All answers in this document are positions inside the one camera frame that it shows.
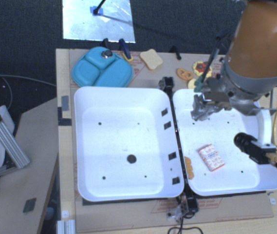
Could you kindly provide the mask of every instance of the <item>black pole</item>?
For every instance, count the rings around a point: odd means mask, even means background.
[[[106,0],[102,0],[102,1],[100,2],[100,4],[98,5],[98,7],[97,7],[96,9],[93,10],[93,14],[94,14],[94,15],[97,15],[97,14],[98,14],[98,11],[99,11],[100,7],[104,4],[105,1],[106,1]]]

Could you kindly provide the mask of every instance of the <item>toy bread slice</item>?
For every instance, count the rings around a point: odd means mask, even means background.
[[[150,70],[156,69],[163,63],[163,60],[154,49],[141,52],[139,56]]]

